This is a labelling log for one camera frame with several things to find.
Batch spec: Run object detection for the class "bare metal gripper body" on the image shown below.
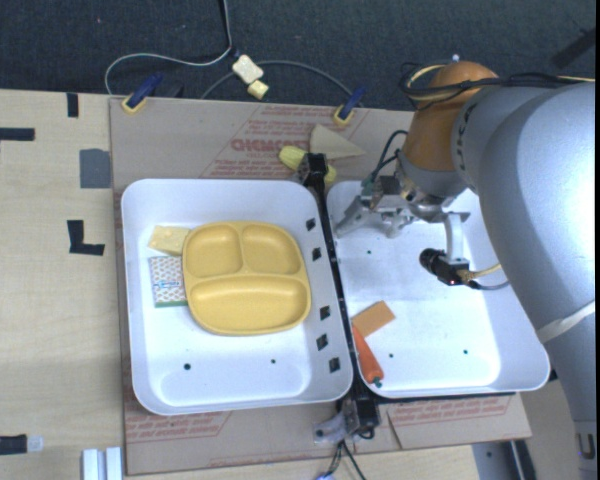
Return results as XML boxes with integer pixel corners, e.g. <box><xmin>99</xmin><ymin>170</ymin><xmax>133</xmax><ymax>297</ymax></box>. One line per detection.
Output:
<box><xmin>360</xmin><ymin>174</ymin><xmax>452</xmax><ymax>220</ymax></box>

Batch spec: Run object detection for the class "beige triangular slice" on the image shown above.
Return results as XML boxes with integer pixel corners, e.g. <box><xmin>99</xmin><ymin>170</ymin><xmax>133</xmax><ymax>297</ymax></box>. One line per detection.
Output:
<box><xmin>308</xmin><ymin>123</ymin><xmax>367</xmax><ymax>161</ymax></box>

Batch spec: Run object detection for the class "yellow corn cob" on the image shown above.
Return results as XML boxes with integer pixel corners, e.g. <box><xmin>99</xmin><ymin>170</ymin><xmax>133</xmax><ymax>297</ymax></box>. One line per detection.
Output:
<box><xmin>278</xmin><ymin>145</ymin><xmax>339</xmax><ymax>185</ymax></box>

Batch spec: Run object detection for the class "orange flat cheese slice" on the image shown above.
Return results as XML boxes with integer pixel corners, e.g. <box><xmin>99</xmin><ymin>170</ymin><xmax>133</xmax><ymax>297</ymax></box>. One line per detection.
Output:
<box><xmin>351</xmin><ymin>300</ymin><xmax>397</xmax><ymax>340</ymax></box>

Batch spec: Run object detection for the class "white plastic tray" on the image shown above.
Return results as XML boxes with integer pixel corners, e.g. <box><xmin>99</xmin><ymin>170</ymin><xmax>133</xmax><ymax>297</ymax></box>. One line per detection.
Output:
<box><xmin>120</xmin><ymin>177</ymin><xmax>354</xmax><ymax>416</ymax></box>
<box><xmin>325</xmin><ymin>179</ymin><xmax>552</xmax><ymax>400</ymax></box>

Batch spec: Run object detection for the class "yellow divided plate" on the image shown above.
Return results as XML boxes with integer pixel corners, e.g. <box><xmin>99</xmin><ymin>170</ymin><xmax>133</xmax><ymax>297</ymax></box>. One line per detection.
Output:
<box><xmin>181</xmin><ymin>220</ymin><xmax>313</xmax><ymax>338</ymax></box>

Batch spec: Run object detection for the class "orange carrot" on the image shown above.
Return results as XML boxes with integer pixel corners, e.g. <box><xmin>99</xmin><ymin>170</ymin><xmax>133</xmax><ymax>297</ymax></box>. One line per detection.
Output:
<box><xmin>351</xmin><ymin>324</ymin><xmax>386</xmax><ymax>389</ymax></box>

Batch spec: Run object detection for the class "pale toast slice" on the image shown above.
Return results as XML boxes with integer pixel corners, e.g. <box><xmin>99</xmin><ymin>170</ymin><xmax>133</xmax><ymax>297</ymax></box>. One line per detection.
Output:
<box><xmin>231</xmin><ymin>54</ymin><xmax>265</xmax><ymax>84</ymax></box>

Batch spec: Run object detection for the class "yellow cheese wedge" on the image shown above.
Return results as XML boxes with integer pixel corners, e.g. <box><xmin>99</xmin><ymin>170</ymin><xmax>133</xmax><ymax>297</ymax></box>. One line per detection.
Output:
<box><xmin>147</xmin><ymin>224</ymin><xmax>192</xmax><ymax>258</ymax></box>

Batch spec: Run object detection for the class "brown cardboard board red print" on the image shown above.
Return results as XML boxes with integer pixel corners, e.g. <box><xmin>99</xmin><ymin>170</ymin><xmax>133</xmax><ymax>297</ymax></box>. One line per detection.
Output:
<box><xmin>107</xmin><ymin>96</ymin><xmax>534</xmax><ymax>477</ymax></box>

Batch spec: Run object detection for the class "white patterned packet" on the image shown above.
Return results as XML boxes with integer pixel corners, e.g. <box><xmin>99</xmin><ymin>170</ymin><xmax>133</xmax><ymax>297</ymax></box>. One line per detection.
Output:
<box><xmin>147</xmin><ymin>255</ymin><xmax>189</xmax><ymax>309</ymax></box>

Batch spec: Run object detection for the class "black cylinder on white bracket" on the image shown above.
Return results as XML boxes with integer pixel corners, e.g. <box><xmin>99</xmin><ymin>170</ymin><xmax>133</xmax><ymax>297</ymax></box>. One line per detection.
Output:
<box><xmin>418</xmin><ymin>211</ymin><xmax>474</xmax><ymax>287</ymax></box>

